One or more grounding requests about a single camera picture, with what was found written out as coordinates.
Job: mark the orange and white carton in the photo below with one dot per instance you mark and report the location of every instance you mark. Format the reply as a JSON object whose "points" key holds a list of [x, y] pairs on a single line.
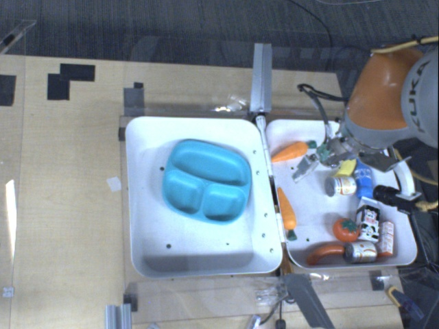
{"points": [[385, 240]]}

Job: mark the black cylinder on white bracket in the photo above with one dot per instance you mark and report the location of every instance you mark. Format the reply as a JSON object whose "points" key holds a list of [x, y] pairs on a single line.
{"points": [[389, 194]]}

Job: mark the blue divided plate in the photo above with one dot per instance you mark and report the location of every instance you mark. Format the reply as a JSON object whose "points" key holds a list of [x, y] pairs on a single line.
{"points": [[205, 180]]}

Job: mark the silver and orange can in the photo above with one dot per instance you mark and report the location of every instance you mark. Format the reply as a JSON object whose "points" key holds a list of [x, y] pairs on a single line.
{"points": [[361, 252]]}

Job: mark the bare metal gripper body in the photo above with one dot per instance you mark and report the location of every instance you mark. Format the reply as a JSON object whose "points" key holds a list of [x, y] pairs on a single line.
{"points": [[339, 151]]}

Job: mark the red sausage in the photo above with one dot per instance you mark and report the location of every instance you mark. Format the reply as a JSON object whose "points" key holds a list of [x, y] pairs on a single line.
{"points": [[324, 254]]}

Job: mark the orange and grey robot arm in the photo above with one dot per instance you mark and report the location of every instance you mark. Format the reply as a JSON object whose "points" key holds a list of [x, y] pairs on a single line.
{"points": [[377, 91]]}

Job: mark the black and white milk carton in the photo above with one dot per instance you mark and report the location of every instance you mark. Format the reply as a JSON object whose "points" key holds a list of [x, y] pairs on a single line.
{"points": [[368, 223]]}

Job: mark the orange carrot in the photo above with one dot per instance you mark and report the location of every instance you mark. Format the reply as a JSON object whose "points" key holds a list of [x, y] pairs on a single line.
{"points": [[291, 151], [287, 211]]}

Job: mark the thin black and white rod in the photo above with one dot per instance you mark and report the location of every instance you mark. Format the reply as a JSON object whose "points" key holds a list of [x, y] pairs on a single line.
{"points": [[268, 156]]}

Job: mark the white plastic tray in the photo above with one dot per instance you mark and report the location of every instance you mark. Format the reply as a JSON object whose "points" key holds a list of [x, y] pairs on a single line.
{"points": [[192, 252], [315, 207]]}

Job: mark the pale wood board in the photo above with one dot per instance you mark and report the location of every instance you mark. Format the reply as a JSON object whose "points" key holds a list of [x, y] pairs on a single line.
{"points": [[205, 91]]}

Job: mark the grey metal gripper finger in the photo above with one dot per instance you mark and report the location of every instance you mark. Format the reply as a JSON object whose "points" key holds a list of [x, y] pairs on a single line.
{"points": [[300, 173], [312, 157]]}

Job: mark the blue bottle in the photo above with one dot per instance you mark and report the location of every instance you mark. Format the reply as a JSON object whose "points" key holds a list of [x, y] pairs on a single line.
{"points": [[364, 182]]}

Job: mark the orange tomato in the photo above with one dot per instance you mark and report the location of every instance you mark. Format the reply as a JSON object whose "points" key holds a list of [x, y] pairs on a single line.
{"points": [[344, 231]]}

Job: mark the white and orange can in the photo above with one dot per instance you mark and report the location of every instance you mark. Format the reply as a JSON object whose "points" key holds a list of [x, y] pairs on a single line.
{"points": [[343, 185]]}

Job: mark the yellow cheese wedge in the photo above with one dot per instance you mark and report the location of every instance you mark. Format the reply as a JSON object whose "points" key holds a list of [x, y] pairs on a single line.
{"points": [[347, 168]]}

